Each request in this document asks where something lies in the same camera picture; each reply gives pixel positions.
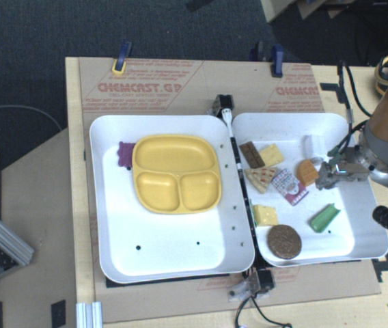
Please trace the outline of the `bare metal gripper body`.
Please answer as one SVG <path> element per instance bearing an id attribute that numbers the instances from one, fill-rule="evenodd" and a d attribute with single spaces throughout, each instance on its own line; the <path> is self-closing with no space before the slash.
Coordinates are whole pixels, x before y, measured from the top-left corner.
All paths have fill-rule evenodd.
<path id="1" fill-rule="evenodd" d="M 348 182 L 369 178 L 388 188 L 388 163 L 366 147 L 347 147 L 342 154 L 336 154 L 330 160 L 330 174 Z"/>

